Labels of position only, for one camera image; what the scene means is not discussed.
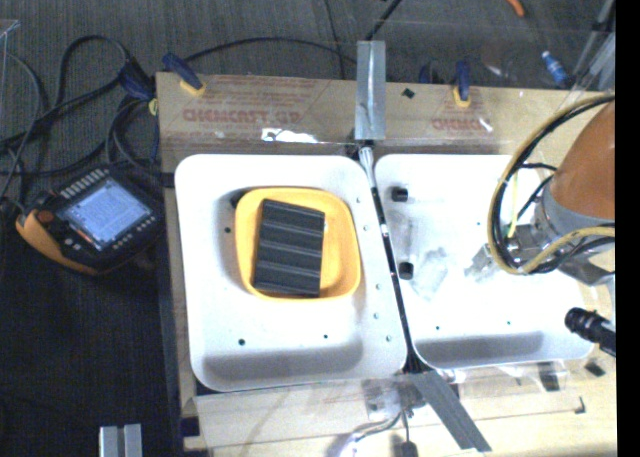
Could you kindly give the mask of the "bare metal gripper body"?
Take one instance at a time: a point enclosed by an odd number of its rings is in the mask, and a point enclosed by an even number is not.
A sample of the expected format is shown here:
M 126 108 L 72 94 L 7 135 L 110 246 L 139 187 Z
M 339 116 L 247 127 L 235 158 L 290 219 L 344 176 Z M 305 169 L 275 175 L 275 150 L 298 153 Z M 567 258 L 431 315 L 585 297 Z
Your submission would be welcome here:
M 540 255 L 552 242 L 546 232 L 532 223 L 516 225 L 514 230 L 503 224 L 500 236 L 499 257 L 504 268 L 520 268 Z

